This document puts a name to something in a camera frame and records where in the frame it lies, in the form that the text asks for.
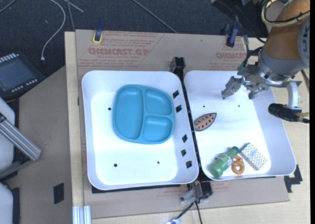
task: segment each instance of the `white tray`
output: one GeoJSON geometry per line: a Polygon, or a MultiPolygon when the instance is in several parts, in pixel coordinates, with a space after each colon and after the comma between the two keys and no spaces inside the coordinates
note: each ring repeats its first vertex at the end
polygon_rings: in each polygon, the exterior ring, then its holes
{"type": "Polygon", "coordinates": [[[188,184],[199,172],[187,109],[179,78],[166,71],[105,71],[82,79],[88,177],[100,190],[188,184]],[[160,89],[174,103],[173,135],[161,144],[139,144],[114,132],[112,112],[117,90],[128,84],[160,89]]]}
{"type": "Polygon", "coordinates": [[[295,158],[281,119],[268,112],[275,102],[272,90],[260,92],[252,100],[242,85],[232,96],[222,99],[221,91],[234,71],[190,71],[185,75],[185,87],[193,121],[208,113],[217,113],[213,124],[196,131],[202,170],[213,180],[268,177],[291,174],[296,167],[295,158]],[[215,158],[229,148],[241,148],[251,142],[266,158],[260,170],[254,170],[244,161],[245,171],[236,175],[228,168],[215,178],[208,168],[215,158]]]}

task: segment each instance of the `green bottle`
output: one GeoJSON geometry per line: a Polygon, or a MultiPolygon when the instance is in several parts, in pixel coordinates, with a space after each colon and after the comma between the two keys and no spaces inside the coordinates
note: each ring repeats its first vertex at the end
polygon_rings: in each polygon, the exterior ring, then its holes
{"type": "Polygon", "coordinates": [[[210,173],[216,178],[220,177],[223,172],[231,166],[233,158],[238,152],[239,149],[234,146],[228,152],[222,153],[217,160],[210,165],[210,173]]]}

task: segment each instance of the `white cable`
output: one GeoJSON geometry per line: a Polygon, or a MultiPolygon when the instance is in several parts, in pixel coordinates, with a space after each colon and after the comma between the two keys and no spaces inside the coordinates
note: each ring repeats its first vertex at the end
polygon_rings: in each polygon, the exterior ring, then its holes
{"type": "Polygon", "coordinates": [[[63,12],[63,23],[61,24],[61,26],[59,27],[59,29],[50,37],[50,39],[45,43],[42,51],[41,51],[41,60],[44,61],[45,57],[44,57],[44,51],[46,49],[46,46],[48,45],[48,43],[57,35],[58,32],[60,32],[60,30],[63,28],[64,23],[65,23],[65,11],[63,10],[63,8],[61,7],[61,5],[59,3],[57,3],[54,0],[49,0],[52,1],[53,3],[55,3],[56,5],[58,5],[58,7],[62,10],[63,12]]]}

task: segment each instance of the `bottle label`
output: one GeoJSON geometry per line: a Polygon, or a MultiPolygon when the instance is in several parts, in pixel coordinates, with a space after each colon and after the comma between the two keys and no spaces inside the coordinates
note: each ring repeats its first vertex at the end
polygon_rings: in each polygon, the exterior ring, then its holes
{"type": "Polygon", "coordinates": [[[221,160],[227,162],[227,165],[228,165],[228,166],[231,166],[231,165],[232,165],[233,160],[232,160],[232,158],[231,158],[228,154],[224,154],[224,153],[223,153],[222,155],[219,156],[219,159],[221,159],[221,160]]]}

